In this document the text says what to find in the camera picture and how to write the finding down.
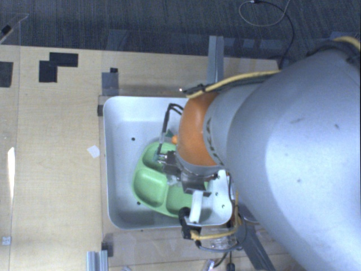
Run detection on green divided plate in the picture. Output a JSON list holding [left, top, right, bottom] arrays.
[[132, 141, 212, 219]]

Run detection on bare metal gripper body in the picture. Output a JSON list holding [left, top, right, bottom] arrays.
[[161, 150, 212, 194]]

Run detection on clear plastic bottle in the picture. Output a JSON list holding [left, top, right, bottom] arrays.
[[209, 228, 239, 251]]

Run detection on white plastic tray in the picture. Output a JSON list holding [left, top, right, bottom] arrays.
[[102, 95, 235, 231]]

